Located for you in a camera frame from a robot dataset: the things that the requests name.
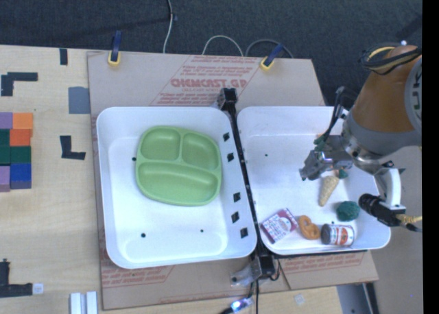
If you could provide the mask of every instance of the can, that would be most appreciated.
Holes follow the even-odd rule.
[[[325,245],[352,245],[355,232],[350,225],[324,224],[322,226],[322,242]]]

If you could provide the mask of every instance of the orange pretzel toy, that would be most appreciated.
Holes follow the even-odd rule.
[[[306,215],[299,217],[299,228],[306,239],[316,240],[320,238],[320,229]]]

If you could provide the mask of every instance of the purple block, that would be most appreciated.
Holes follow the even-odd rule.
[[[30,163],[11,164],[11,189],[30,189],[32,187],[32,166]]]
[[[10,167],[0,167],[0,192],[11,191]]]
[[[0,129],[12,129],[11,112],[0,112]]]

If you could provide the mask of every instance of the green divided plate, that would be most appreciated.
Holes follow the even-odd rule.
[[[221,156],[209,136],[174,126],[154,126],[142,134],[136,181],[156,201],[202,206],[220,192]]]

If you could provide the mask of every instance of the blue block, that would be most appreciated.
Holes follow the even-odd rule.
[[[30,163],[11,164],[11,189],[30,189],[32,187],[32,166]]]

